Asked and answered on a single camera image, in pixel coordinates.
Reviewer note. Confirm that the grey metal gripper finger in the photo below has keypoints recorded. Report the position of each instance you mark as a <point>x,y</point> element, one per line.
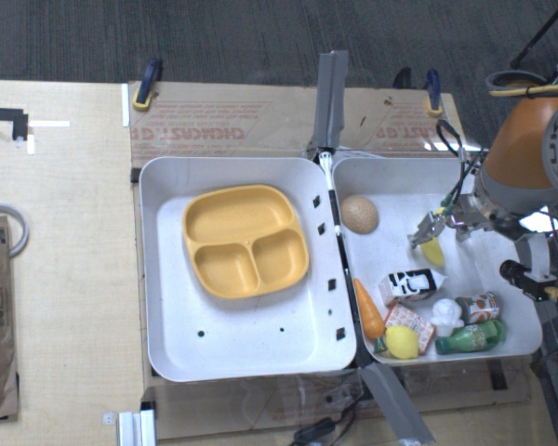
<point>464,233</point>
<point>429,228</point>

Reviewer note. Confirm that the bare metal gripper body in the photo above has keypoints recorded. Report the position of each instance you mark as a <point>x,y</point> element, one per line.
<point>473,212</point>

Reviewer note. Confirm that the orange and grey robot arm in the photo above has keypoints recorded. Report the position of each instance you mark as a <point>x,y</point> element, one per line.
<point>521,151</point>

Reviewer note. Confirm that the yellow banana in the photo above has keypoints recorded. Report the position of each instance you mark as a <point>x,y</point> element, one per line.
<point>434,253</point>

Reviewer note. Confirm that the white plastic tray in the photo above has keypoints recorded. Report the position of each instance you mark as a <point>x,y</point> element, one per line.
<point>483,267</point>
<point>242,337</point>

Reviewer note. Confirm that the black and white carton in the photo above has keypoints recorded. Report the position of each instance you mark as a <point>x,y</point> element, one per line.
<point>411,286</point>

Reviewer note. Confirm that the tan speckled ball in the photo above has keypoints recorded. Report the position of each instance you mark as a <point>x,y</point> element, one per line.
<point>359,214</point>

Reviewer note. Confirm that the orange and white can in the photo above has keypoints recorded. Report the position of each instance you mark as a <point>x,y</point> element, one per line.
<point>480,308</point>

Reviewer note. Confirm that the white lumpy toy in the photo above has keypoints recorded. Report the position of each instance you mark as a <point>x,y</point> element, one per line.
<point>446,316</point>

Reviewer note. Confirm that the orange patterned packet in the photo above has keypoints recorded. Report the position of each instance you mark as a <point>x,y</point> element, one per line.
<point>411,319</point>

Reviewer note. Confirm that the orange carrot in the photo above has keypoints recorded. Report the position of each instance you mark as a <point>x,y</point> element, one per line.
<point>369,311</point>

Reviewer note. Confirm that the green bottle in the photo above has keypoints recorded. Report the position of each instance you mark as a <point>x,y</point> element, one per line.
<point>469,339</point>

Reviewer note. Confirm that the yellow lemon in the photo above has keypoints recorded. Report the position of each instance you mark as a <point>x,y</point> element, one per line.
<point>401,342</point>

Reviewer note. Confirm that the yellow divided plate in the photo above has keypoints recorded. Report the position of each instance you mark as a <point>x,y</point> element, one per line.
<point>242,221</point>

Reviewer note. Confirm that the brown cardboard board, red print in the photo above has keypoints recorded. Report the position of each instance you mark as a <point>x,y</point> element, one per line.
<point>269,119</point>

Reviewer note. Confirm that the black cylinder on white bracket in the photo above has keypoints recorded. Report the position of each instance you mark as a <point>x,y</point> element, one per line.
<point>521,276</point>

